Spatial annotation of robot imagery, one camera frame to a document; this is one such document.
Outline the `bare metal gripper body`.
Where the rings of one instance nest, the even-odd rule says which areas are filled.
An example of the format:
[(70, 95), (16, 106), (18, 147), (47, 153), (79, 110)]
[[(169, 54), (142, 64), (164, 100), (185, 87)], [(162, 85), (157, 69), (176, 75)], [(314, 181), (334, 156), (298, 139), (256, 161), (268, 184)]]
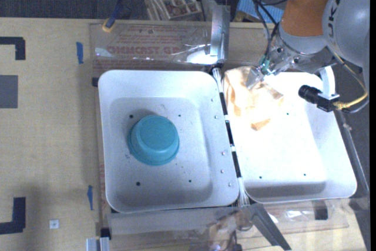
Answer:
[(257, 70), (262, 75), (277, 75), (289, 69), (298, 69), (313, 58), (313, 54), (297, 52), (283, 42), (268, 44)]

